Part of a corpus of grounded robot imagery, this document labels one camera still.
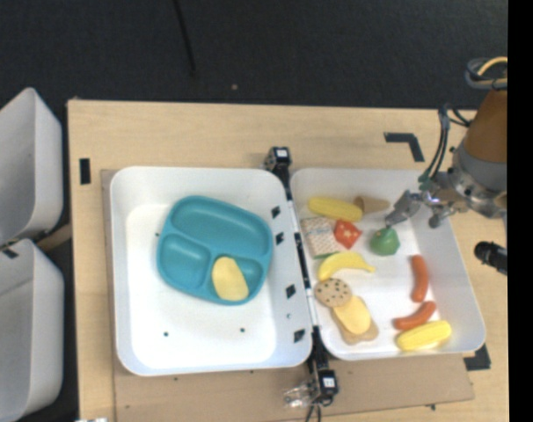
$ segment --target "blue plate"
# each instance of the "blue plate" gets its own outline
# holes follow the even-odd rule
[[[273,235],[257,215],[224,201],[190,196],[167,215],[157,247],[157,269],[171,286],[225,305],[249,302],[260,291],[273,253]],[[249,295],[228,301],[214,289],[211,273],[220,257],[235,259]]]

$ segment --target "toy food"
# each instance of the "toy food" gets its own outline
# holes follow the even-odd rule
[[[358,222],[362,218],[362,210],[356,205],[330,197],[310,198],[308,209],[312,213],[335,220]]]
[[[370,248],[378,255],[393,255],[399,249],[398,233],[393,228],[379,229],[370,239]]]
[[[344,305],[353,297],[348,284],[336,278],[318,282],[314,287],[314,295],[320,303],[329,308]]]
[[[402,331],[396,338],[396,344],[404,352],[433,347],[448,339],[452,327],[446,320],[426,322],[411,330]]]
[[[413,277],[415,279],[413,291],[411,292],[411,299],[414,302],[423,302],[428,290],[427,263],[421,255],[413,255],[411,258],[411,266]]]
[[[432,301],[423,302],[417,310],[410,316],[397,317],[391,322],[396,330],[411,330],[416,326],[423,325],[433,315],[436,310],[436,303]]]
[[[344,305],[333,308],[332,312],[343,326],[355,335],[368,331],[372,323],[369,309],[362,298],[356,295]]]
[[[359,207],[365,215],[368,213],[384,211],[390,207],[389,201],[384,199],[376,199],[374,197],[369,197],[368,195],[359,195],[355,197],[353,203]]]
[[[323,260],[318,269],[318,278],[320,281],[328,280],[340,269],[363,269],[368,272],[376,270],[375,267],[368,265],[364,261],[360,253],[356,251],[340,251]]]
[[[337,221],[333,234],[335,235],[335,239],[338,243],[350,249],[360,237],[362,232],[351,222]]]
[[[212,267],[212,282],[218,296],[224,300],[237,302],[249,295],[245,277],[233,258],[220,257],[215,261]]]
[[[337,244],[332,226],[325,217],[309,217],[300,221],[305,242],[314,259],[325,258],[332,253],[342,251]]]
[[[370,327],[365,332],[363,332],[362,334],[354,334],[351,331],[347,330],[345,325],[343,325],[343,323],[335,316],[334,311],[331,312],[331,316],[333,321],[339,328],[341,337],[350,346],[358,344],[362,341],[371,341],[372,339],[376,339],[380,334],[380,331],[378,329],[378,326],[374,322],[374,319],[370,319]]]

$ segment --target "plywood surface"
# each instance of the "plywood surface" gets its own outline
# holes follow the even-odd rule
[[[426,163],[415,163],[407,144],[387,143],[384,133],[415,134],[429,161],[439,137],[436,111],[71,100],[68,115],[81,417],[171,420],[175,408],[176,420],[303,420],[305,412],[281,403],[303,367],[150,382],[121,367],[113,354],[101,172],[129,165],[258,167],[275,145],[290,148],[296,169],[423,170]],[[463,135],[463,128],[453,127],[451,144]],[[90,162],[87,184],[81,159]],[[505,244],[504,229],[472,213],[451,223],[486,321],[493,367],[466,374],[458,356],[427,364],[335,361],[343,390],[324,409],[324,419],[508,419],[507,278],[472,253],[481,240]],[[421,406],[433,403],[439,404],[435,411]]]

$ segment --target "cookie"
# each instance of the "cookie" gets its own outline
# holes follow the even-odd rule
[[[318,301],[329,308],[342,306],[353,298],[348,284],[336,278],[320,281],[313,292]]]

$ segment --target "toy banana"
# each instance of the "toy banana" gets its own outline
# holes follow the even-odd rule
[[[362,210],[356,205],[330,197],[311,197],[308,200],[308,209],[312,213],[335,220],[358,222],[362,218]]]
[[[435,320],[403,331],[396,338],[396,343],[401,350],[409,352],[434,346],[436,343],[448,339],[451,334],[452,328],[446,320]]]
[[[321,281],[327,280],[340,269],[363,269],[368,272],[376,270],[375,267],[366,263],[360,253],[340,251],[324,259],[318,269],[318,278]]]

